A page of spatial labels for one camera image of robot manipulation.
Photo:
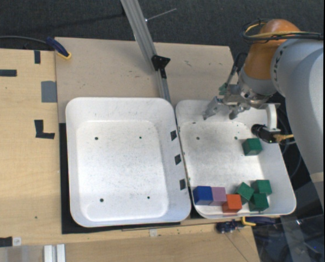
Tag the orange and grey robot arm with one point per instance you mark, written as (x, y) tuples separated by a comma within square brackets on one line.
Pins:
[(301, 91)]

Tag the black cylinder on white bracket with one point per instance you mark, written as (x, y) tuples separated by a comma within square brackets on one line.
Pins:
[(264, 133)]

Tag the orange cube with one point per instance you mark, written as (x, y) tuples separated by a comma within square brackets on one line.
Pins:
[(233, 203)]

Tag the white plastic tray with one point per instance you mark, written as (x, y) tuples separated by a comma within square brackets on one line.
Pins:
[(124, 160), (217, 160)]

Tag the blue cube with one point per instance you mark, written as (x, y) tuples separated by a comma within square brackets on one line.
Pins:
[(203, 195)]

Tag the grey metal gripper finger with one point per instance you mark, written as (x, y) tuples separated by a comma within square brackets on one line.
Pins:
[(213, 108), (235, 113)]

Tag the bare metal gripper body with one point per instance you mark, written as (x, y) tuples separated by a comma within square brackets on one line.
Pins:
[(243, 97)]

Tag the green cube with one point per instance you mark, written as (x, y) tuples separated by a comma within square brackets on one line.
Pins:
[(252, 146), (262, 186), (245, 191), (259, 202)]

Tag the purple cube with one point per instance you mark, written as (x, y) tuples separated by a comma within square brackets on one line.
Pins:
[(219, 195)]

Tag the pale wood board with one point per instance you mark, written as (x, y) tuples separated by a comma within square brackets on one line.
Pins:
[(110, 70)]

